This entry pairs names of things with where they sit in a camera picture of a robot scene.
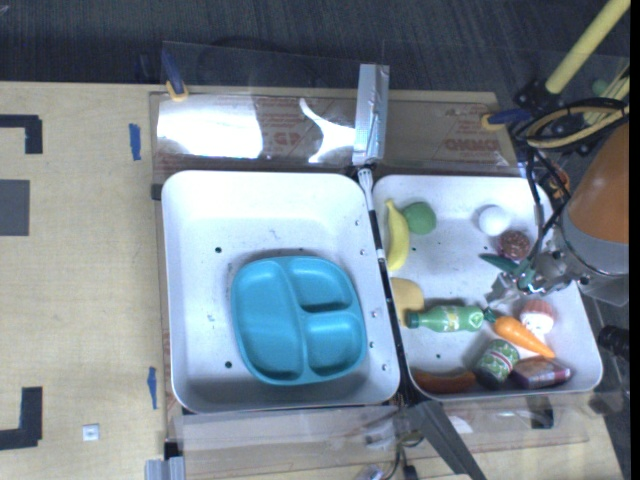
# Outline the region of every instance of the beige surface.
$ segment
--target beige surface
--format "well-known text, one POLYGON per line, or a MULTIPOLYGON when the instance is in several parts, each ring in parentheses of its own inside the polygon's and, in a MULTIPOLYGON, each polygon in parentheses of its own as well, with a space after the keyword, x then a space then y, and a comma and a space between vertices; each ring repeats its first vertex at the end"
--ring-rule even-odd
MULTIPOLYGON (((0 478, 136 479, 162 452, 164 382, 150 86, 0 83, 0 113, 38 114, 44 154, 0 129, 0 178, 31 180, 29 237, 0 237, 0 428, 17 426, 21 387, 43 386, 37 448, 0 451, 0 478), (142 132, 142 160, 129 149, 142 132), (159 410, 146 378, 157 368, 159 410), (99 423, 101 439, 82 441, 99 423)), ((601 419, 578 444, 475 454, 488 478, 621 478, 601 419)), ((421 478, 451 474, 439 459, 421 478)), ((359 467, 263 476, 349 479, 359 467)))

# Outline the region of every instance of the white ball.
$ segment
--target white ball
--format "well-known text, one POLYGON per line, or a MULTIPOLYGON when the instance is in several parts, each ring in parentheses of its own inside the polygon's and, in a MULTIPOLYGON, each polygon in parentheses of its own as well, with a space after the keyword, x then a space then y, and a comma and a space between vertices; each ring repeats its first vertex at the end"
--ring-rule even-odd
POLYGON ((498 236, 505 232, 510 224, 509 214, 499 206, 489 206, 478 218, 478 226, 489 236, 498 236))

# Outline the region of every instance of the orange carrot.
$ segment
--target orange carrot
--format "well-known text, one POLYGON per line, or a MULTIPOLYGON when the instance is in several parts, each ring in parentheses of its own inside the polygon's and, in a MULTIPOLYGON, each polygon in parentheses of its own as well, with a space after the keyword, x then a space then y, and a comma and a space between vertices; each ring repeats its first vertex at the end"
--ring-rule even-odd
POLYGON ((540 341, 535 334, 527 329, 518 319, 512 316, 501 316, 493 324, 493 330, 501 338, 514 345, 536 352, 544 357, 553 359, 556 355, 549 347, 540 341))

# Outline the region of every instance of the blue plate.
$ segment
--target blue plate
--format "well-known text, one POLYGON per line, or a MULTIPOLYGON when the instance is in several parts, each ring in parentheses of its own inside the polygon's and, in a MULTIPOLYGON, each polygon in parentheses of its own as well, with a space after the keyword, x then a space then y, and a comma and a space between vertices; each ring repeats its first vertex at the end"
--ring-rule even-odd
POLYGON ((254 261, 231 286, 234 331, 245 365, 268 384, 336 379, 364 359, 367 337, 351 279, 313 256, 254 261))

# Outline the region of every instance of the green ball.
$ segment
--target green ball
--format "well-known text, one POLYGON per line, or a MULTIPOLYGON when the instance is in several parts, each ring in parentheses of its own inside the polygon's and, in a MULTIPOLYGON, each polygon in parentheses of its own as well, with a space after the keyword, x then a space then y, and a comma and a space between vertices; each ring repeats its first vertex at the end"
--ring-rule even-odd
POLYGON ((416 235, 426 235, 436 229, 436 214, 427 203, 413 203, 402 210, 407 219, 409 231, 416 235))

